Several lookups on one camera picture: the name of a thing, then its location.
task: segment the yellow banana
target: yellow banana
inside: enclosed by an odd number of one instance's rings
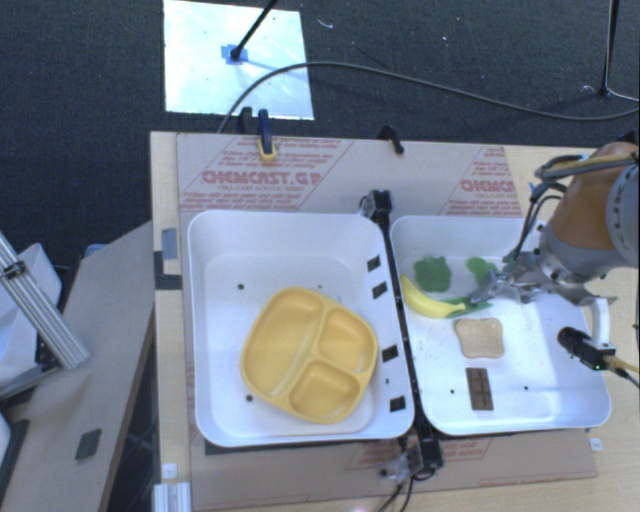
[[[416,313],[430,318],[444,318],[455,311],[464,311],[465,305],[449,304],[427,297],[407,276],[400,276],[404,301]]]

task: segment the dark floor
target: dark floor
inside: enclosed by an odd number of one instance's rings
[[[637,109],[597,93],[605,0],[281,0],[278,7],[300,11],[309,61],[380,67],[566,115]],[[620,3],[610,79],[612,89],[636,98],[639,19],[640,1]],[[3,0],[0,20],[0,230],[18,250],[41,242],[54,263],[72,265],[88,245],[150,218],[150,131],[215,131],[221,117],[164,111],[161,0]],[[315,121],[275,121],[276,133],[374,138],[392,124],[411,140],[594,147],[638,128],[637,112],[560,121],[352,71],[309,75]],[[148,490],[148,375],[114,511]]]

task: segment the black metal post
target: black metal post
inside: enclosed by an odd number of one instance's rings
[[[613,40],[616,35],[616,24],[618,23],[618,7],[620,0],[611,0],[609,3],[609,28],[607,30],[607,54],[604,59],[604,72],[602,73],[602,86],[600,95],[609,95],[609,71],[611,69],[611,54],[613,53]]]
[[[278,0],[270,0],[267,6],[263,9],[262,13],[260,13],[260,16],[258,16],[258,19],[249,29],[249,32],[247,32],[246,35],[242,38],[242,41],[240,41],[240,44],[236,46],[233,50],[231,50],[229,54],[231,56],[231,60],[236,60],[236,61],[240,60],[240,54],[242,53],[242,49],[249,42],[249,39],[251,39],[251,36],[253,35],[253,33],[256,30],[258,30],[258,27],[267,17],[267,15],[269,14],[269,11],[271,11],[271,9],[273,9],[273,7],[277,3],[278,3]]]

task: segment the white square panel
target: white square panel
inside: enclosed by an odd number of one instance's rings
[[[272,10],[253,34],[240,63],[228,58],[262,9],[164,1],[165,100],[169,112],[226,114],[256,80],[305,62],[300,14]],[[306,68],[277,75],[254,90],[235,113],[250,106],[257,115],[313,119]]]

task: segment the green vegetable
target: green vegetable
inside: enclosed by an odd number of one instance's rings
[[[490,269],[493,269],[495,272],[498,271],[498,268],[493,263],[489,263],[482,258],[478,258],[477,256],[474,256],[473,258],[469,258],[467,260],[467,268],[475,276],[478,284],[482,282],[484,277],[489,273]]]
[[[444,256],[416,261],[413,270],[416,282],[425,292],[445,292],[451,286],[451,269]]]

